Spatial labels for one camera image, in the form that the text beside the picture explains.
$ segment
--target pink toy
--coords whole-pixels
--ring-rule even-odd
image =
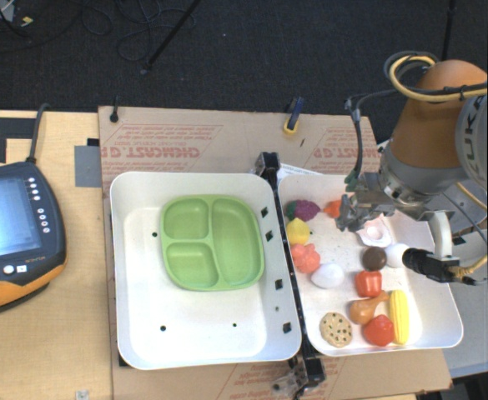
[[[302,273],[311,273],[318,269],[320,256],[316,252],[316,248],[313,243],[306,245],[294,244],[290,248],[292,258],[294,259],[294,265]]]

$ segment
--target green plate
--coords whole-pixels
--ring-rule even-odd
[[[162,209],[160,232],[164,265],[182,288],[247,288],[262,276],[259,225],[251,208],[236,197],[176,198]]]

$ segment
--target screen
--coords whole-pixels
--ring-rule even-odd
[[[42,246],[21,178],[0,179],[0,256]]]

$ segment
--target red toy pepper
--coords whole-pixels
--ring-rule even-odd
[[[361,298],[375,298],[382,290],[383,276],[379,271],[363,270],[355,276],[355,287]]]
[[[366,341],[384,347],[394,341],[394,324],[384,314],[372,318],[362,329]]]

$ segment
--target white egg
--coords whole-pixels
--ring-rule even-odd
[[[335,262],[322,263],[310,277],[312,283],[323,289],[336,288],[344,282],[344,279],[344,270]]]
[[[404,243],[393,243],[385,247],[386,265],[392,268],[403,267],[403,252],[408,248]]]

